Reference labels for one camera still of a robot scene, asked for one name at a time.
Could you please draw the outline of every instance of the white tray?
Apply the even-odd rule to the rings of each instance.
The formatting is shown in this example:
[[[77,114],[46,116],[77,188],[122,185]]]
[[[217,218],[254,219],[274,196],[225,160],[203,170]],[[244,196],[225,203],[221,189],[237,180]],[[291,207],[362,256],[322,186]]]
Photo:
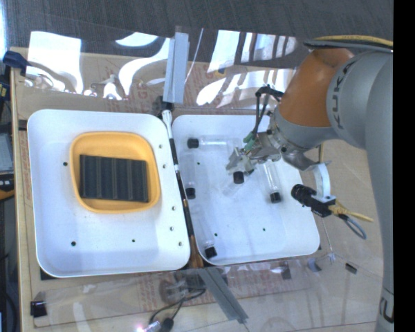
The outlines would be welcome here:
[[[69,148],[90,131],[131,131],[152,146],[161,195],[142,212],[96,214],[74,195]],[[39,265],[54,277],[176,270],[190,245],[167,130],[133,113],[41,110],[28,121],[35,241]]]
[[[281,203],[271,203],[257,170],[233,194],[225,195],[231,182],[225,165],[231,150],[188,149],[187,139],[220,136],[242,139],[253,129],[254,116],[190,116],[177,117],[173,124],[180,163],[194,154],[197,165],[191,169],[181,163],[181,176],[195,179],[196,198],[189,200],[199,251],[214,265],[240,264],[267,259],[309,255],[318,249],[320,237],[310,209],[302,207],[291,196],[291,190],[302,183],[298,170],[283,160],[276,162],[282,188]],[[267,129],[265,117],[260,130]],[[202,241],[211,239],[217,256],[207,259]]]

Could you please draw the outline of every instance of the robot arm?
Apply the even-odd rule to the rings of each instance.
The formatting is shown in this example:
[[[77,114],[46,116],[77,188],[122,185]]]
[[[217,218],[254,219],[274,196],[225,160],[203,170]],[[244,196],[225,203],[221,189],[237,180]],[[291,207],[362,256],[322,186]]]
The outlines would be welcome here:
[[[257,133],[254,128],[226,166],[230,173],[251,174],[257,164],[283,158],[306,171],[320,164],[304,153],[325,140],[342,139],[366,149],[384,255],[376,332],[394,330],[392,63],[389,51],[353,55],[344,48],[314,50],[296,71],[268,129]]]

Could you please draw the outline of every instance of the dark floor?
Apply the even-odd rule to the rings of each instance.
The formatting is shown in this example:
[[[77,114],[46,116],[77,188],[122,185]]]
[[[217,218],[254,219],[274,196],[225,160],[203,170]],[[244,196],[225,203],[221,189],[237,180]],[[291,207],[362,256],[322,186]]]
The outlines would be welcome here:
[[[0,0],[0,73],[4,52],[11,46],[27,46],[32,30],[82,38],[90,52],[104,52],[108,41],[126,37],[127,31],[170,37],[176,26],[294,37],[370,35],[393,40],[393,7],[394,0]],[[1,123],[7,122],[10,114],[5,108]],[[0,203],[2,290],[10,254],[5,221],[5,203]],[[0,291],[0,311],[4,312],[5,306],[6,296]],[[4,331],[11,329],[8,323]]]

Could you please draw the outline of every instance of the gray floor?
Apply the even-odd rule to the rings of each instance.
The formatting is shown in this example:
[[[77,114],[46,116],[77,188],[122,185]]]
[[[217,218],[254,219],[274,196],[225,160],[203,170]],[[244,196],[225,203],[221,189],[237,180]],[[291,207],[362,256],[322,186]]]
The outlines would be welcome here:
[[[394,0],[0,0],[0,50],[27,46],[32,30],[44,30],[82,38],[87,41],[86,51],[105,52],[107,42],[125,37],[126,31],[169,37],[176,26],[392,40],[393,7]],[[101,33],[101,26],[111,29]],[[2,124],[7,122],[10,114],[5,108]],[[0,258],[9,249],[5,227],[12,230],[5,222],[5,203],[0,203]],[[8,261],[0,261],[0,287],[6,286]],[[0,294],[0,311],[5,306]]]

